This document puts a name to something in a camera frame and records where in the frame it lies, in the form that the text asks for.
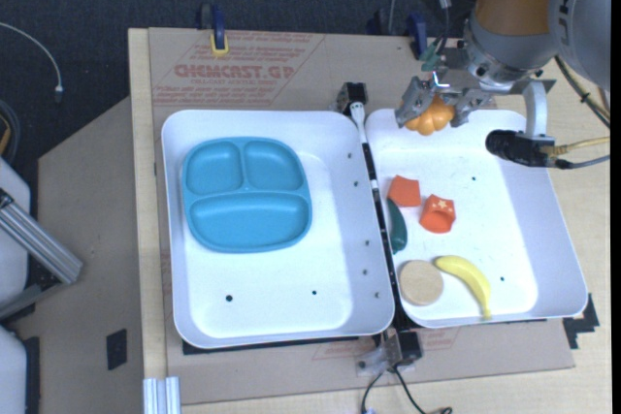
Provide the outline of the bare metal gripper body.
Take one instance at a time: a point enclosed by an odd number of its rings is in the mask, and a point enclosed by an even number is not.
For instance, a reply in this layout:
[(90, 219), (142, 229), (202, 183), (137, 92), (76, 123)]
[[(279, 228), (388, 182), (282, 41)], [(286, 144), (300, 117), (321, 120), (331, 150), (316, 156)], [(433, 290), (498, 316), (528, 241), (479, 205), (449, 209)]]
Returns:
[(517, 71), (479, 48), (427, 48), (418, 61), (422, 75), (414, 76), (411, 81), (431, 84), (434, 92), (431, 106), (440, 103), (452, 107), (449, 99), (466, 89), (480, 89), (492, 97), (509, 94), (518, 83)]

